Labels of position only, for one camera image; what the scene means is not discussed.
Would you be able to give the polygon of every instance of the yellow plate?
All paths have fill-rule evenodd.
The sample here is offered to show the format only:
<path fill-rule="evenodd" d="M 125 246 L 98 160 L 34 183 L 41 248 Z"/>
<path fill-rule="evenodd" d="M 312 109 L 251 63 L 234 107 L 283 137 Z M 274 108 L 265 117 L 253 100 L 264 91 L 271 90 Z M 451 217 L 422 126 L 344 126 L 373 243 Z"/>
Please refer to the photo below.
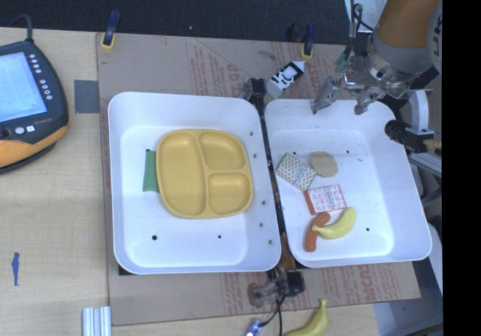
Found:
<path fill-rule="evenodd" d="M 167 209 L 185 218 L 232 216 L 253 199 L 249 159 L 234 135 L 212 129 L 181 129 L 157 144 L 156 173 Z"/>

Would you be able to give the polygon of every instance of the yellow banana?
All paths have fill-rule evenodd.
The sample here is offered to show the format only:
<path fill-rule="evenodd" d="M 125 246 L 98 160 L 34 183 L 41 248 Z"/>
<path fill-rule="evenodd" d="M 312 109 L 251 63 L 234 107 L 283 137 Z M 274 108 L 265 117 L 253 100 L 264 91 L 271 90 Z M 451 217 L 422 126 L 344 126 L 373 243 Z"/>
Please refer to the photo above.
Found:
<path fill-rule="evenodd" d="M 355 222 L 355 210 L 353 207 L 348 207 L 340 219 L 334 224 L 327 226 L 312 227 L 312 230 L 317 231 L 324 238 L 339 238 L 347 235 L 354 226 Z"/>
<path fill-rule="evenodd" d="M 321 336 L 324 333 L 329 323 L 328 313 L 325 309 L 328 300 L 327 298 L 321 298 L 319 301 L 319 309 L 313 319 L 309 321 L 309 324 L 303 328 L 290 331 L 286 336 Z"/>

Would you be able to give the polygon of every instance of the table surface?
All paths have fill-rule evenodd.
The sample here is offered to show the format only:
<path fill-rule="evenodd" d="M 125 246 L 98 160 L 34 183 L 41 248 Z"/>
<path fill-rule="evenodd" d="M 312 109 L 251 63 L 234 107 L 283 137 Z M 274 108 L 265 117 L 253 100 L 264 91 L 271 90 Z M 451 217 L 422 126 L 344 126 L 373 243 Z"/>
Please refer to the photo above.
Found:
<path fill-rule="evenodd" d="M 0 28 L 0 46 L 25 38 L 25 29 Z M 95 33 L 34 30 L 33 38 L 62 80 L 71 128 L 47 155 L 0 175 L 0 334 L 80 335 L 82 309 L 109 305 L 99 115 L 74 112 L 74 81 L 98 80 Z M 282 312 L 284 332 L 313 312 Z M 371 304 L 332 307 L 328 316 L 325 336 L 379 334 Z M 112 335 L 243 335 L 253 317 L 116 326 Z M 262 331 L 278 334 L 278 319 Z"/>

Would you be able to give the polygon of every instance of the brown cardboard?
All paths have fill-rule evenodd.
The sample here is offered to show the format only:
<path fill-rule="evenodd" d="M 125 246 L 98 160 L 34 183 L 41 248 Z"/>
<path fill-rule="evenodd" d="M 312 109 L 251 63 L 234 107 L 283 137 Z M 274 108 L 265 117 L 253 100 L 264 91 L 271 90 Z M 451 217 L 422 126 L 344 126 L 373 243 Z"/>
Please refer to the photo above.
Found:
<path fill-rule="evenodd" d="M 107 106 L 124 91 L 237 96 L 251 77 L 269 78 L 291 60 L 301 59 L 301 44 L 152 35 L 116 35 L 111 51 L 99 47 L 98 85 L 104 170 L 104 205 L 110 309 L 114 325 L 163 322 L 271 312 L 249 303 L 247 287 L 268 282 L 267 274 L 121 275 L 113 254 Z M 335 76 L 343 47 L 314 45 L 304 76 L 287 98 L 314 98 L 323 80 Z M 419 298 L 410 262 L 303 269 L 306 290 L 283 310 L 313 309 L 319 298 L 330 306 Z"/>

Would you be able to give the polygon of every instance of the sausage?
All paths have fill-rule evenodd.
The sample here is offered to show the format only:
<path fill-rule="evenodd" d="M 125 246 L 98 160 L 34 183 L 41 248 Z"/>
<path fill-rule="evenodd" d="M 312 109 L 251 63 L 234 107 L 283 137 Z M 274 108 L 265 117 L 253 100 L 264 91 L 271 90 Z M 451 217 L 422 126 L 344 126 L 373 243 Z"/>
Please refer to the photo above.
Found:
<path fill-rule="evenodd" d="M 316 250 L 316 240 L 319 233 L 312 230 L 312 227 L 315 225 L 324 226 L 330 219 L 331 215 L 328 212 L 321 212 L 310 222 L 304 239 L 304 248 L 307 252 Z"/>

